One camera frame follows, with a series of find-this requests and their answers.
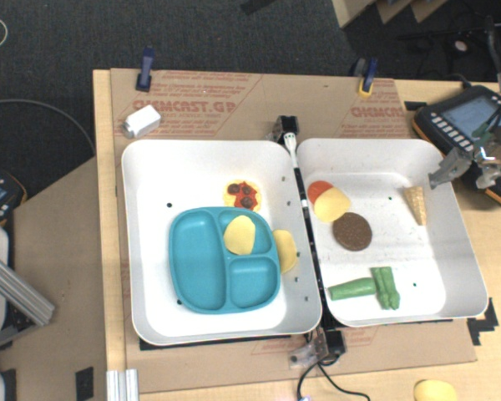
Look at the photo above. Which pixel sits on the brown round biscuit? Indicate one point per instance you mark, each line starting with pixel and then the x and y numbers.
pixel 352 231

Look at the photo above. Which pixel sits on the blue divided plate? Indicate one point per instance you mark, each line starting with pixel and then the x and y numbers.
pixel 198 261

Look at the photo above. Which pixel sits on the green toy asparagus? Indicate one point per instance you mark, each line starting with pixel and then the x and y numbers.
pixel 386 288

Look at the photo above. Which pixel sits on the small white bottle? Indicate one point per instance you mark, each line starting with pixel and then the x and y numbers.
pixel 142 121

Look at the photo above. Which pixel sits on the brown cardboard board red print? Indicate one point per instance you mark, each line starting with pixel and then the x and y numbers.
pixel 309 98

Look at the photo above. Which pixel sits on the green toy pea pod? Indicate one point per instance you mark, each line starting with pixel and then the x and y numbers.
pixel 350 288

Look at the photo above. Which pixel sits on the beige toy ice-cream cone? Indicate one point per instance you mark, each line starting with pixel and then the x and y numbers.
pixel 416 201

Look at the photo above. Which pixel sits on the yellow rounded toy food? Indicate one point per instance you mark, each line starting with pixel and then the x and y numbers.
pixel 435 391

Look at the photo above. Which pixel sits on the orange toy tomato slice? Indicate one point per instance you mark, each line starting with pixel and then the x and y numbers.
pixel 317 189

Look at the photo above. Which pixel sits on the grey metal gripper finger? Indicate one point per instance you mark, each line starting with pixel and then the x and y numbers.
pixel 492 173
pixel 451 166

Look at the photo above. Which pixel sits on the thin black and white rod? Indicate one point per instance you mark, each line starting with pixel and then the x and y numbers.
pixel 310 228

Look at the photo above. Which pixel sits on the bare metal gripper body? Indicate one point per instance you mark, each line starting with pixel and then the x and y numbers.
pixel 496 145

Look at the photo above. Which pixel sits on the white plastic tray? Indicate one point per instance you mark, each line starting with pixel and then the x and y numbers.
pixel 150 174
pixel 434 257

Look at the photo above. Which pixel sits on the toy pizza slice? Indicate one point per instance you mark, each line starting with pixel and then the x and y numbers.
pixel 243 194

